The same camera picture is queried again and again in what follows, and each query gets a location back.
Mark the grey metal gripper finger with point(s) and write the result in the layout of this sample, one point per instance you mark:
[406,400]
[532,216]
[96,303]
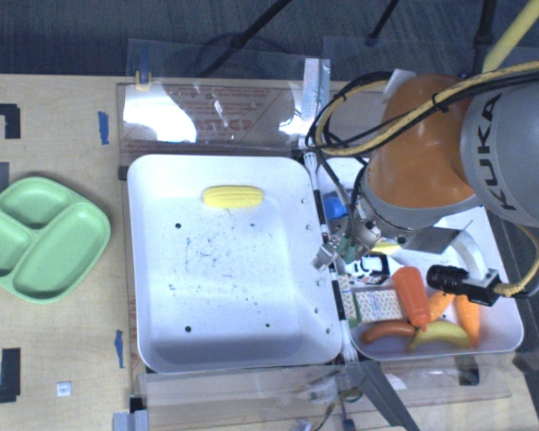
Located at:
[324,257]

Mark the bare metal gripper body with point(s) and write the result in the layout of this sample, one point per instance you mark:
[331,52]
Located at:
[363,237]

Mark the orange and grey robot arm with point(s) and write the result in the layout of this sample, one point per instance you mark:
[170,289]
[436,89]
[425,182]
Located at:
[422,160]

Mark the black and white carton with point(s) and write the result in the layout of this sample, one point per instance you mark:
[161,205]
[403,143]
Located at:
[368,270]

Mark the yellow patterned white packet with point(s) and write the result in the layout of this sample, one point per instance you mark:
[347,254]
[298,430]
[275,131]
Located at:
[379,305]

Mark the orange bottle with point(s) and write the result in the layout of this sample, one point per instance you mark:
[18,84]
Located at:
[411,294]

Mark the white plastic tray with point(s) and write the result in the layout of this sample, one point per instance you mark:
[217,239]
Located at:
[233,276]
[498,330]

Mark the brown sausage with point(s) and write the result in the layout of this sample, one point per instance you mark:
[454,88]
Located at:
[386,331]

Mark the orange carrot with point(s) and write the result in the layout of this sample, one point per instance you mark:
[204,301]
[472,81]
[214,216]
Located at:
[440,305]
[469,321]

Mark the yellow corn cob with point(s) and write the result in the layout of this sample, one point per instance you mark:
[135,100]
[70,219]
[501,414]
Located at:
[232,197]

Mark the yellow banana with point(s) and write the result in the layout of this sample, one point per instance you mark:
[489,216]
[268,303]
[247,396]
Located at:
[444,336]

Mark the green divided plate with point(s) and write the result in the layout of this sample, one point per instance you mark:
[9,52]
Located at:
[58,245]

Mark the black cylinder on white bracket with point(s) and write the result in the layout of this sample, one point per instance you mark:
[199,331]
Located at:
[449,279]

